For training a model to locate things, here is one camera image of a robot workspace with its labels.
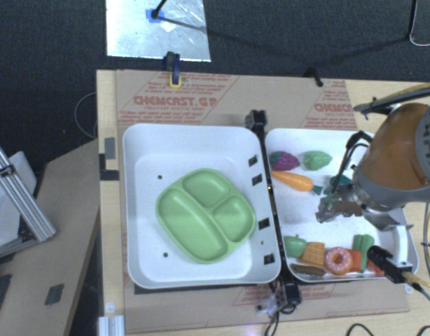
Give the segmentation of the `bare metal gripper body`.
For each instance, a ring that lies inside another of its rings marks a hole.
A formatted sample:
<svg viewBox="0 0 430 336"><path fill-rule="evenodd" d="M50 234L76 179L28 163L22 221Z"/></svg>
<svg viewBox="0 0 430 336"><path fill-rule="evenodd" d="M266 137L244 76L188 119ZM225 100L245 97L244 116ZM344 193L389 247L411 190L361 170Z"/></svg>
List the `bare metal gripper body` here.
<svg viewBox="0 0 430 336"><path fill-rule="evenodd" d="M397 221L391 214L394 209L380 205L371 200L366 194L360 195L357 192L335 193L332 196L329 206L335 203L343 203L345 218L362 217L378 230L394 230L397 227L408 228L408 224Z"/></svg>

